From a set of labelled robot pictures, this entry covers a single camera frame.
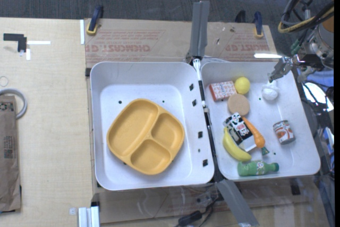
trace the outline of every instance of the tin can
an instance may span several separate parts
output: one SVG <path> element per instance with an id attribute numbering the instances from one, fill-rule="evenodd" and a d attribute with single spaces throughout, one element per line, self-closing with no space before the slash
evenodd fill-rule
<path id="1" fill-rule="evenodd" d="M 280 144 L 288 144 L 295 140 L 293 131 L 287 120 L 275 123 L 273 128 Z"/>

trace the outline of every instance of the divided plate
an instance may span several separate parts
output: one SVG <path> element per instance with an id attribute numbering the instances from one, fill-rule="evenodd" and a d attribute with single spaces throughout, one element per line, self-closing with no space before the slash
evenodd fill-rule
<path id="1" fill-rule="evenodd" d="M 106 136 L 113 154 L 148 175 L 165 170 L 183 140 L 184 129 L 178 119 L 148 99 L 130 102 L 114 120 Z"/>

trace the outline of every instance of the green bottle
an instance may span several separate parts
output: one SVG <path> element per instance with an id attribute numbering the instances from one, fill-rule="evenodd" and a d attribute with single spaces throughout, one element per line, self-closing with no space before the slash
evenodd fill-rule
<path id="1" fill-rule="evenodd" d="M 237 165 L 237 172 L 240 176 L 265 175 L 270 171 L 277 172 L 278 169 L 279 167 L 277 163 L 267 164 L 261 160 L 252 161 L 248 164 L 239 162 Z"/>

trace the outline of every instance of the small box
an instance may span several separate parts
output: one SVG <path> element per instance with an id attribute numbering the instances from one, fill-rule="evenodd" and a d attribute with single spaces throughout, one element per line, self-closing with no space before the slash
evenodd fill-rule
<path id="1" fill-rule="evenodd" d="M 209 89 L 215 102 L 237 93 L 233 81 L 212 83 Z"/>
<path id="2" fill-rule="evenodd" d="M 236 144 L 246 152 L 256 148 L 254 135 L 244 123 L 239 113 L 234 113 L 228 117 L 223 125 L 228 128 L 229 134 L 233 137 Z"/>

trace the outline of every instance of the lemon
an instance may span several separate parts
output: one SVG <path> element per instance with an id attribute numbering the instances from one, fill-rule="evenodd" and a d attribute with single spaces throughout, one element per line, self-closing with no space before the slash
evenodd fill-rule
<path id="1" fill-rule="evenodd" d="M 246 94 L 250 89 L 250 81 L 246 77 L 240 77 L 235 81 L 235 89 L 239 94 Z"/>

